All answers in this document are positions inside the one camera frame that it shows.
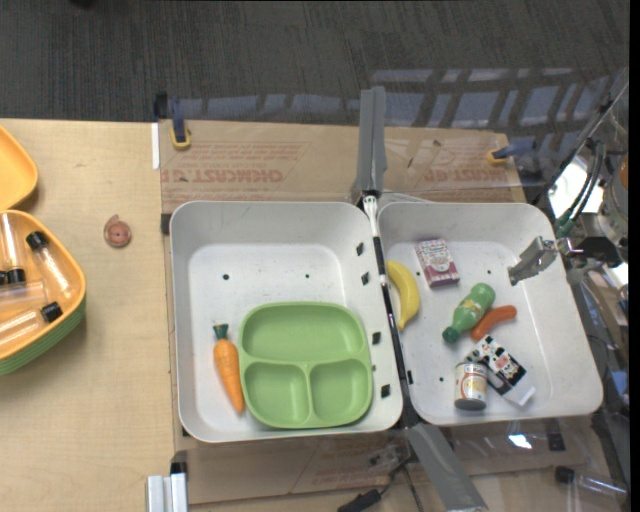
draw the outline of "orange container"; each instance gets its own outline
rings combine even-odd
[[[31,157],[0,126],[0,273],[5,274],[0,278],[0,298],[4,297],[0,301],[0,375],[17,370],[53,347],[80,323],[85,311],[86,280],[80,266],[40,221],[11,209],[33,192],[37,180],[38,170]],[[51,257],[44,263],[26,241],[33,232],[47,241]],[[14,292],[22,293],[21,286],[35,281],[44,283],[44,303],[41,297],[33,304],[10,300]],[[53,302],[62,314],[43,320],[41,309]],[[21,314],[28,309],[35,310],[38,318]],[[23,328],[25,318],[38,321]]]

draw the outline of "green bottle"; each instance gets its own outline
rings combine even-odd
[[[455,343],[462,331],[472,329],[493,304],[496,292],[485,283],[478,283],[453,311],[453,321],[442,333],[447,343]]]

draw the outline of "toy banana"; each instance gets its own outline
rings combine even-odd
[[[400,294],[400,318],[398,328],[402,331],[420,309],[420,292],[411,271],[398,261],[387,261],[387,274]]]

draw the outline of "table surface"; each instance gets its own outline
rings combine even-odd
[[[166,475],[174,455],[161,176],[151,163],[151,125],[0,123],[39,169],[36,192],[17,208],[55,233],[87,278],[82,323],[0,380],[0,508],[142,511],[147,476]],[[123,249],[103,240],[104,224],[114,214],[132,229],[132,242]],[[577,419],[588,426],[587,420]],[[589,457],[602,465],[602,450],[588,430]],[[473,481],[491,510],[511,510],[523,500],[527,510],[610,510],[610,502],[581,502],[558,489],[551,475],[547,468]],[[427,510],[443,510],[433,486],[421,482],[417,489]],[[335,510],[355,494],[274,497],[194,510]],[[412,510],[415,504],[409,487],[398,484],[378,507]]]

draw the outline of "carrot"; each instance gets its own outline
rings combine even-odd
[[[242,396],[242,383],[240,382],[240,360],[238,348],[227,339],[227,324],[213,326],[216,335],[216,344],[213,347],[213,361],[222,379],[227,396],[238,413],[244,410],[244,397]]]
[[[484,314],[475,327],[471,329],[471,338],[475,341],[480,340],[495,324],[503,320],[515,318],[517,314],[518,310],[515,306],[500,306],[499,308],[490,309]]]

